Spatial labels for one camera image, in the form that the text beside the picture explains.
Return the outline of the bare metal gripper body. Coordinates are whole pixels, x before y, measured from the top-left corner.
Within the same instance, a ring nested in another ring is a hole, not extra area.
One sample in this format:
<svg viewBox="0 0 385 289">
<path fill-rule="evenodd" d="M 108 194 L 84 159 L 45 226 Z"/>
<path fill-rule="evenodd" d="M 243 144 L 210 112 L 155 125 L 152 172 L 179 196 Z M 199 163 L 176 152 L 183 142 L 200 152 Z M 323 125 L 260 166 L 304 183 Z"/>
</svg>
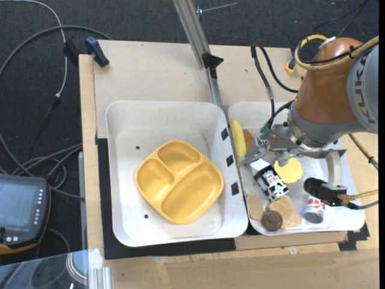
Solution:
<svg viewBox="0 0 385 289">
<path fill-rule="evenodd" d="M 274 125 L 268 136 L 266 148 L 269 152 L 287 152 L 293 155 L 315 155 L 322 151 L 324 143 L 313 140 L 296 124 L 285 122 Z"/>
</svg>

